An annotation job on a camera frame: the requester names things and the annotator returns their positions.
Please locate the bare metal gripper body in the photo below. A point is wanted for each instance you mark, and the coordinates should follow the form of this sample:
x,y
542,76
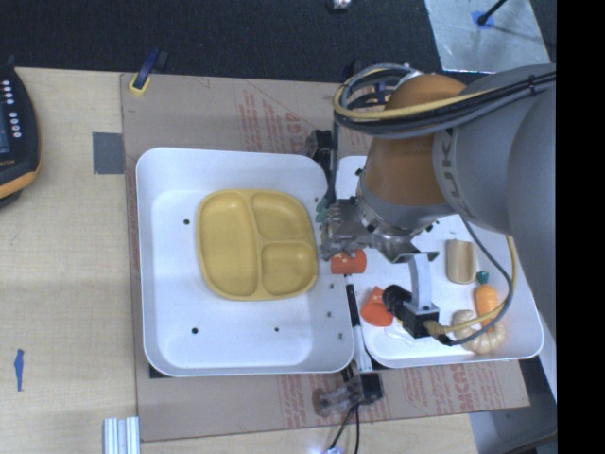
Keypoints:
x,y
347,230

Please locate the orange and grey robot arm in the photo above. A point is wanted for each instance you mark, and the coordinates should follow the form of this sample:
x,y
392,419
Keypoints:
x,y
491,168

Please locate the thin black and white rod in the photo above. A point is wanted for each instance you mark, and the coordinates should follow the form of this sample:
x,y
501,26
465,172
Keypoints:
x,y
354,310

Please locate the orange pizza slice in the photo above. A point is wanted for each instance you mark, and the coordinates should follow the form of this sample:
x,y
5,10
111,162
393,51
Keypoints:
x,y
373,311

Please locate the yellow divided plate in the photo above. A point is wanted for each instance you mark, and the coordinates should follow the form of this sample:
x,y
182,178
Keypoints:
x,y
231,244

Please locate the beige bread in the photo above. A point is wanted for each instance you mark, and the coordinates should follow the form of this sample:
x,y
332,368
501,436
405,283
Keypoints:
x,y
460,260

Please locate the white plastic tray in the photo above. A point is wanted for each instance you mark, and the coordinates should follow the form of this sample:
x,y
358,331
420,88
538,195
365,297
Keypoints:
x,y
236,338
439,353

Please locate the orange carrot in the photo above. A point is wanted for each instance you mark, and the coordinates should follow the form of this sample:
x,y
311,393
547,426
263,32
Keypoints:
x,y
485,298

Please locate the beige croissant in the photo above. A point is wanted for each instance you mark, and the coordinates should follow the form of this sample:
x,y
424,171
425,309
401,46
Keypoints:
x,y
487,343

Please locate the brown cardboard board red print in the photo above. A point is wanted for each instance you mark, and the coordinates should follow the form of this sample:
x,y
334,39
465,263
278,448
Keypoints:
x,y
198,111

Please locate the black cylinder on white bracket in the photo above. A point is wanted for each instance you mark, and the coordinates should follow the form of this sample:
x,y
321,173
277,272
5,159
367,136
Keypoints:
x,y
420,282

